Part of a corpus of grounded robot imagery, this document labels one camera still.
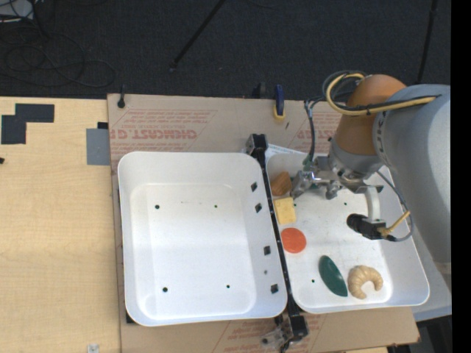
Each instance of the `empty white tray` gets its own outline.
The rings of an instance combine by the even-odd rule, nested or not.
[[[283,312],[261,167],[240,153],[132,152],[118,165],[127,312],[158,326]]]
[[[270,179],[281,171],[291,177],[302,169],[306,154],[276,154],[267,164]],[[389,175],[386,167],[381,169]],[[367,181],[369,185],[384,185],[379,193],[380,216],[391,226],[402,214],[394,191],[377,175]],[[379,307],[413,306],[424,303],[429,296],[429,285],[412,238],[403,242],[369,240],[347,226],[351,213],[368,215],[364,194],[354,194],[344,189],[332,200],[325,198],[325,188],[309,190],[294,200],[297,221],[280,225],[301,230],[307,240],[305,249],[292,254],[285,252],[291,289],[296,303],[309,313],[332,313]],[[397,238],[408,232],[404,221],[393,232]],[[365,299],[357,299],[350,292],[347,297],[332,293],[322,281],[319,259],[327,255],[340,270],[345,282],[350,269],[356,265],[376,268],[384,280],[383,288],[375,291],[367,282],[363,291]]]

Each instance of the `plastic croissant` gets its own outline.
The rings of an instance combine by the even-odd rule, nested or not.
[[[348,275],[348,290],[351,292],[352,296],[365,299],[366,294],[362,291],[361,287],[367,281],[373,282],[376,291],[383,287],[383,277],[381,277],[376,269],[367,267],[366,265],[354,267]]]

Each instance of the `cardboard sheet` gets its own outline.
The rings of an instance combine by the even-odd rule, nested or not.
[[[311,131],[303,102],[285,101],[286,118],[277,121],[272,100],[126,95],[121,109],[119,97],[110,94],[107,100],[123,353],[276,352],[261,345],[261,336],[275,328],[272,319],[153,328],[127,323],[116,169],[121,157],[131,151],[241,151],[254,133],[265,134],[270,144],[307,152]],[[328,138],[339,119],[327,105],[316,105],[316,152],[328,152]],[[419,340],[409,307],[306,314],[305,318],[310,334],[289,352],[338,352]]]

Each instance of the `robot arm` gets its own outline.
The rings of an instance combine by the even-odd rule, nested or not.
[[[349,76],[360,82],[342,109],[330,97],[331,85]],[[386,75],[345,73],[329,83],[325,97],[343,116],[329,155],[310,153],[292,196],[312,183],[325,186],[328,199],[342,188],[368,195],[375,186],[365,181],[386,165],[434,260],[450,263],[450,86],[407,87]],[[381,238],[384,224],[362,217],[347,223]]]

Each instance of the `red circle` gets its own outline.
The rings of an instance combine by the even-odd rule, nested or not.
[[[283,242],[283,248],[292,254],[301,252],[307,244],[304,233],[295,227],[284,229],[281,232],[281,241]]]

